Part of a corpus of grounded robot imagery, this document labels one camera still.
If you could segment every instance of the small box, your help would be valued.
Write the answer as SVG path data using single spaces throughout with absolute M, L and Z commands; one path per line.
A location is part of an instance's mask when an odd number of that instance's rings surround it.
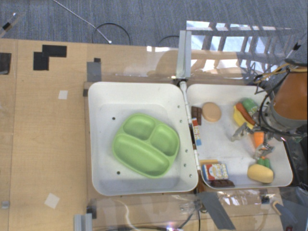
M 225 164 L 202 165 L 205 180 L 227 180 L 229 178 Z

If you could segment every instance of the wooden table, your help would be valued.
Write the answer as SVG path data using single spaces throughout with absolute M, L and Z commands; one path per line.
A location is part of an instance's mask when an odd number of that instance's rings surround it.
M 34 71 L 33 52 L 42 51 L 43 44 L 67 46 L 67 57 L 50 57 L 49 71 Z M 91 184 L 83 97 L 87 62 L 101 59 L 103 80 L 169 83 L 177 51 L 0 39 L 0 52 L 12 54 L 10 74 L 0 75 L 0 201 L 10 201 L 9 209 L 0 209 L 0 230 L 71 231 L 74 215 L 86 213 Z M 59 99 L 61 90 L 68 91 L 67 99 Z M 278 189 L 269 191 L 279 199 Z M 50 193 L 59 198 L 55 208 L 45 204 Z M 128 216 L 132 223 L 162 220 L 164 225 L 172 224 L 166 220 L 181 223 L 187 217 L 179 209 L 182 200 L 173 195 L 120 198 L 98 200 L 100 210 L 109 216 L 93 221 L 97 230 L 113 222 L 127 224 Z M 265 225 L 262 230 L 281 229 L 280 218 L 269 205 L 225 208 L 237 230 L 260 225 Z M 201 230 L 217 230 L 208 214 L 201 218 Z M 194 215 L 185 230 L 197 227 Z

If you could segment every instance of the gray carpet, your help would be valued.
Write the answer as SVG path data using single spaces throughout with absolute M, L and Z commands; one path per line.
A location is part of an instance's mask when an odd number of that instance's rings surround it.
M 291 27 L 306 30 L 308 0 L 57 0 L 95 26 L 112 22 L 123 26 L 133 45 L 156 46 L 167 35 L 178 35 L 187 20 Z M 94 28 L 51 0 L 0 0 L 0 25 L 13 12 L 25 16 L 4 37 L 91 42 Z M 128 44 L 115 26 L 102 32 L 115 44 Z M 96 32 L 94 42 L 106 43 Z M 177 46 L 176 39 L 164 44 Z

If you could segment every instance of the white tape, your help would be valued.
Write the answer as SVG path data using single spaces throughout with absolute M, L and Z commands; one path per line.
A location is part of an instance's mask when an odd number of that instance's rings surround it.
M 58 99 L 67 99 L 67 94 L 68 94 L 68 91 L 67 90 L 61 90 L 59 92 L 59 97 Z
M 55 209 L 57 207 L 57 204 L 59 202 L 60 198 L 57 197 L 56 195 L 50 193 L 45 200 L 45 205 L 49 206 L 50 208 Z

